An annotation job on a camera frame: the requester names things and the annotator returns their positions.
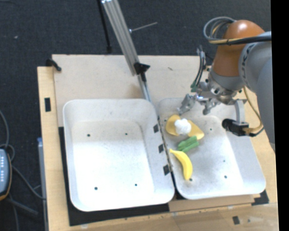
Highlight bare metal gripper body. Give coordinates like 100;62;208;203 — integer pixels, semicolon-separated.
194;80;239;107

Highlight white lumpy ball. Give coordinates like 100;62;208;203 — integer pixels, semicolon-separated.
174;118;193;136

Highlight yellow flat curved piece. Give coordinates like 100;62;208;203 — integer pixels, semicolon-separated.
164;113;205;142

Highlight green bean pods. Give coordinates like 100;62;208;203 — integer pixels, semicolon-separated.
176;135;200;153

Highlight white plastic tray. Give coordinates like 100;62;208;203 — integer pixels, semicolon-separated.
156;94;267;202
61;96;176;213

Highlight yellow banana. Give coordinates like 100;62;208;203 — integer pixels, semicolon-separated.
169;148;194;182

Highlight pale flat board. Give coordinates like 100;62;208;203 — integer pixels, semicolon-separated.
52;47;261;216

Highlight black cylinder on white bracket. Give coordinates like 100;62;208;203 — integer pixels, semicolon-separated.
220;98;251;137

